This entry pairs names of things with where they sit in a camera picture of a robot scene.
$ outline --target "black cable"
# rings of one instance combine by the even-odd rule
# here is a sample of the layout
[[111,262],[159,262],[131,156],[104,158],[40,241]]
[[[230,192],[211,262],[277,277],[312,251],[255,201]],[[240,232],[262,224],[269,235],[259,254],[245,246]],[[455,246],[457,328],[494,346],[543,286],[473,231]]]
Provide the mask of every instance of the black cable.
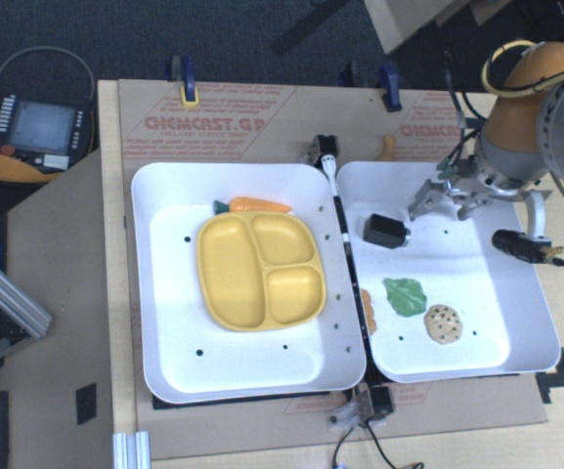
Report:
[[459,144],[454,148],[450,154],[451,164],[455,165],[457,161],[461,158],[461,154],[464,151],[464,146],[471,139],[476,138],[479,135],[479,129],[473,130],[470,134],[463,137]]
[[344,441],[347,438],[349,438],[349,436],[351,435],[351,433],[353,433],[355,428],[356,426],[353,426],[351,429],[347,431],[347,433],[342,438],[340,438],[338,445],[336,445],[336,449],[333,451],[333,458],[331,459],[331,469],[338,469],[338,461],[336,460],[336,456],[338,455],[338,452],[340,451],[340,447],[342,447]]
[[542,92],[550,87],[557,85],[560,82],[564,81],[564,70],[558,73],[552,74],[547,77],[543,77],[540,80],[529,83],[527,85],[519,85],[517,87],[505,86],[497,87],[495,85],[493,77],[493,66],[495,63],[508,52],[512,52],[514,49],[531,49],[535,44],[528,42],[526,40],[515,40],[514,42],[510,42],[509,44],[502,45],[490,54],[488,60],[484,63],[485,73],[482,72],[482,82],[484,82],[484,87],[491,93],[495,93],[498,95],[503,94],[505,97],[508,97],[508,94],[515,94],[515,96],[509,97],[524,97],[530,94],[537,94]]
[[[374,431],[372,430],[372,428],[369,425],[370,421],[371,421],[371,419],[369,418],[369,419],[365,420],[364,422],[362,422],[360,424],[360,426],[369,431],[370,436],[372,437],[372,440],[374,441],[375,446],[377,447],[377,450],[379,451],[379,454],[381,455],[381,458],[383,458],[383,460],[386,462],[386,464],[388,464],[390,469],[397,469],[397,467],[390,461],[390,459],[387,457],[387,455],[383,451],[383,448],[381,447],[381,444],[379,443],[379,439],[375,436]],[[349,431],[347,431],[347,433],[340,439],[340,441],[336,445],[336,449],[333,452],[333,458],[331,460],[331,469],[337,469],[338,468],[338,461],[337,461],[336,458],[337,458],[338,452],[340,451],[340,447],[342,447],[342,444],[344,443],[344,441],[351,435],[351,433],[353,433],[355,428],[356,428],[356,426],[349,429]],[[425,467],[424,463],[417,462],[412,467],[412,469],[424,469],[424,467]]]
[[[451,54],[450,51],[445,51],[444,59],[445,59],[446,74],[447,74],[448,71],[452,71],[453,76],[457,80],[459,80],[458,75],[457,75],[456,63],[455,63],[454,57],[453,57],[453,55]],[[470,112],[473,113],[473,116],[475,116],[476,118],[478,118],[480,120],[486,121],[486,117],[483,116],[477,109],[475,109],[475,106],[470,102],[470,99],[468,99],[468,94],[466,93],[466,90],[463,87],[459,87],[459,92],[461,93],[461,97],[464,99],[464,103],[466,104],[466,107],[468,107]]]

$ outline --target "black object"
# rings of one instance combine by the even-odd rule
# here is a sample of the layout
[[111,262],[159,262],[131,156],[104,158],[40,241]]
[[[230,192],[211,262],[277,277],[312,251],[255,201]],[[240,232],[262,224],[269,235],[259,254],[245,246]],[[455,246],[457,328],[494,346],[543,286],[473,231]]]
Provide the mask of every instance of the black object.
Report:
[[495,248],[521,261],[532,264],[548,262],[546,254],[542,252],[542,248],[550,245],[550,240],[540,239],[533,241],[527,238],[524,233],[516,231],[498,230],[493,234],[493,246]]
[[382,419],[395,411],[390,388],[386,384],[373,384],[369,387],[370,402],[374,416],[371,420]]
[[43,174],[63,172],[82,159],[93,139],[86,107],[42,103],[16,95],[0,100],[0,153]]
[[321,158],[323,158],[324,154],[331,154],[334,157],[338,156],[338,139],[336,136],[324,134],[315,136],[308,151],[307,163],[316,168],[323,168]]
[[386,248],[398,248],[408,243],[410,230],[401,221],[372,214],[365,222],[363,240]]
[[268,400],[284,400],[288,398],[303,398],[306,396],[326,396],[329,392],[325,391],[322,393],[287,393],[278,395],[266,395],[266,396],[245,396],[241,398],[227,398],[225,400],[210,400],[206,402],[197,402],[195,404],[184,403],[184,404],[173,404],[161,400],[157,396],[152,396],[152,408],[154,410],[168,410],[174,408],[191,408],[193,406],[211,406],[211,405],[232,405],[236,403],[257,403]]
[[10,455],[10,395],[0,391],[0,469],[8,469]]
[[97,384],[89,384],[75,391],[77,425],[84,424],[97,416]]
[[538,372],[536,374],[536,381],[538,382],[538,389],[542,402],[546,405],[551,403],[550,389],[552,387],[564,387],[564,349],[562,348],[562,355],[555,367],[555,372]]

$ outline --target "toy carrot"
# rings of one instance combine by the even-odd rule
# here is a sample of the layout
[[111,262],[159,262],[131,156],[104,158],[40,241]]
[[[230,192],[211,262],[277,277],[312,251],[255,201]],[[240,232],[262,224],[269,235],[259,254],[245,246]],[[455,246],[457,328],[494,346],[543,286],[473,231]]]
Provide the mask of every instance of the toy carrot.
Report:
[[289,212],[292,207],[283,203],[276,203],[266,199],[249,198],[246,196],[237,196],[232,199],[229,204],[221,201],[214,201],[214,213],[222,214],[224,212]]

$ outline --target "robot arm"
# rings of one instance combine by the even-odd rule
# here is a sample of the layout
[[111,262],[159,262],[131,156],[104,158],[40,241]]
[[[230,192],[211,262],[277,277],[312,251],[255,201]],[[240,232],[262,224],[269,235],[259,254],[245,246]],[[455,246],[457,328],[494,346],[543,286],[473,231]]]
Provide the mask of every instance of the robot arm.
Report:
[[[493,63],[515,48],[524,49],[520,61],[504,85],[495,87]],[[439,165],[438,180],[425,182],[409,207],[412,220],[445,197],[460,207],[457,216],[465,220],[494,199],[524,196],[549,171],[564,180],[564,43],[506,44],[484,65],[482,82],[498,98],[478,133],[470,135],[476,139],[474,153],[456,161],[450,155]],[[535,213],[536,207],[528,211]]]

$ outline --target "white tray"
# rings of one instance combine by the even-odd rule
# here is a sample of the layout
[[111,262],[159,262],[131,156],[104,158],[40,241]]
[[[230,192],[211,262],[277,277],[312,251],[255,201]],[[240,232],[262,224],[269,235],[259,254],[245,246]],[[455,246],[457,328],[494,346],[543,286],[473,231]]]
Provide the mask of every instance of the white tray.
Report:
[[[312,232],[326,301],[314,320],[239,332],[207,313],[195,239],[213,201],[252,196],[292,206]],[[153,163],[132,182],[144,373],[161,400],[188,404],[345,390],[366,355],[335,209],[325,176],[302,164]]]
[[[560,345],[534,266],[491,245],[496,230],[521,231],[513,204],[495,201],[459,221],[456,207],[445,202],[411,222],[408,205],[436,174],[434,163],[352,162],[337,176],[359,285],[372,298],[377,367],[397,382],[553,368]],[[403,221],[412,232],[408,245],[388,249],[364,241],[372,213]],[[387,300],[386,277],[419,281],[427,308],[453,307],[461,338],[438,344],[423,315],[398,316]]]

